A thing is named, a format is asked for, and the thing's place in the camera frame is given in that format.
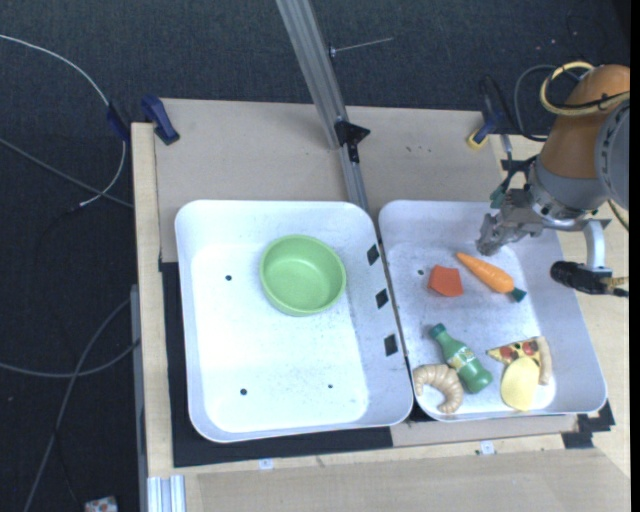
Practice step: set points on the orange carrot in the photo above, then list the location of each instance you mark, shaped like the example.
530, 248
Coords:
487, 272

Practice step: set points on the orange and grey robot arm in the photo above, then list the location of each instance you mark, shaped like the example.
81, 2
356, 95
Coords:
575, 145

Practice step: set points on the white plastic tray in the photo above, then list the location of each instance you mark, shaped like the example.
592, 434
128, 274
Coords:
480, 320
280, 350

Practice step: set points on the pizza slice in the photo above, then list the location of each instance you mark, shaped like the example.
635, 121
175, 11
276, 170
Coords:
530, 352

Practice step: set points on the yellow oval chip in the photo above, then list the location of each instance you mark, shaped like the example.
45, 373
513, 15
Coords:
520, 387

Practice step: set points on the green bottle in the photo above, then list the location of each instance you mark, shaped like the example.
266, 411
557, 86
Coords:
462, 362

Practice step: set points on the brown cardboard board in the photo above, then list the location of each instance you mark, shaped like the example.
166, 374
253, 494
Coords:
260, 160

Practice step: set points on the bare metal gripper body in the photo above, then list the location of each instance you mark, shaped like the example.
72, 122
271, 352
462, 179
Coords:
520, 215

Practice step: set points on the green bowl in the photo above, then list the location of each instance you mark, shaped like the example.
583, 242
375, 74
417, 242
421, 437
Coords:
302, 280

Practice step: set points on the beige croissant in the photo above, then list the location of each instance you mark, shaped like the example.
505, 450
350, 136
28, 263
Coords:
445, 382

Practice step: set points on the black cylinder on white bracket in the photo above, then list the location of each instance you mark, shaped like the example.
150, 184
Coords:
575, 275

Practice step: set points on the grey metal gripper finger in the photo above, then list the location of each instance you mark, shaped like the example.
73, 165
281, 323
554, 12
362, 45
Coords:
502, 232
484, 239

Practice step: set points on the white patterned small box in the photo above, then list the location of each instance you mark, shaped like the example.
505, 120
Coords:
101, 504

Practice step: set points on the orange wedge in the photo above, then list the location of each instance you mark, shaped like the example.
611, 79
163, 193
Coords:
445, 281

